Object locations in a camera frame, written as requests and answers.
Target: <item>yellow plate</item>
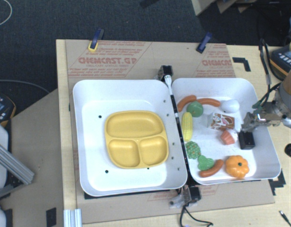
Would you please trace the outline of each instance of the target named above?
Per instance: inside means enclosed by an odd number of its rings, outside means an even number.
[[[151,111],[122,111],[105,122],[106,147],[121,168],[157,166],[168,157],[168,139],[161,118]]]

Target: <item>white tray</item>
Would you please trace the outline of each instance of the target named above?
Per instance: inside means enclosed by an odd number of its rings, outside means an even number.
[[[91,196],[178,189],[187,171],[167,86],[158,80],[82,80],[73,89],[82,189]],[[106,149],[104,124],[116,112],[148,110],[163,121],[167,160],[150,169],[122,169]]]
[[[214,160],[223,159],[224,162],[231,155],[241,155],[248,161],[250,171],[240,181],[271,179],[280,174],[280,162],[267,127],[257,127],[254,130],[256,146],[252,150],[241,150],[238,141],[235,144],[224,145],[220,139],[221,131],[207,127],[208,116],[216,112],[235,117],[235,129],[240,131],[246,113],[253,112],[252,105],[258,101],[255,89],[250,82],[238,78],[176,79],[172,89],[177,103],[185,96],[196,95],[197,98],[209,97],[219,101],[236,99],[240,104],[240,110],[233,114],[224,113],[220,108],[211,105],[204,105],[203,115],[193,118],[194,133],[191,140],[199,145],[202,155]],[[180,120],[186,108],[187,106],[179,113]],[[202,178],[199,176],[198,160],[188,159],[188,164],[192,177],[200,184],[239,181],[225,172],[225,166],[217,174]]]

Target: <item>white cable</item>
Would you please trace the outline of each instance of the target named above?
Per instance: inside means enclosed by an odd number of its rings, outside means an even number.
[[[9,13],[9,16],[2,23],[0,23],[0,25],[3,25],[5,22],[7,22],[13,13],[12,5],[7,0],[2,0],[2,1],[6,2],[9,5],[10,13]]]

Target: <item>sausage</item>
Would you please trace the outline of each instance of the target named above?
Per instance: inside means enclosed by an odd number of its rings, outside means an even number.
[[[181,112],[186,104],[194,102],[196,100],[197,97],[195,95],[186,96],[185,98],[181,99],[181,101],[177,105],[178,112]]]
[[[221,159],[217,160],[215,165],[211,169],[201,171],[199,173],[200,177],[209,177],[209,176],[216,174],[221,169],[223,164],[224,164],[223,160],[221,160]]]
[[[215,107],[219,107],[221,105],[220,101],[213,99],[213,98],[200,98],[200,99],[197,99],[197,101],[199,103],[201,103],[202,105],[208,104],[208,105],[215,106]]]

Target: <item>black floor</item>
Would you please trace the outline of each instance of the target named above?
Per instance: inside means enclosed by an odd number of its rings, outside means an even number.
[[[264,38],[283,46],[289,40],[291,0],[259,0],[243,13],[231,7],[223,14],[213,3],[199,16],[191,0],[7,1],[13,11],[0,26],[0,92],[17,113],[57,88],[56,39],[90,40],[97,27],[105,40],[197,43],[207,31],[212,43],[258,45]],[[0,0],[0,23],[9,12]]]

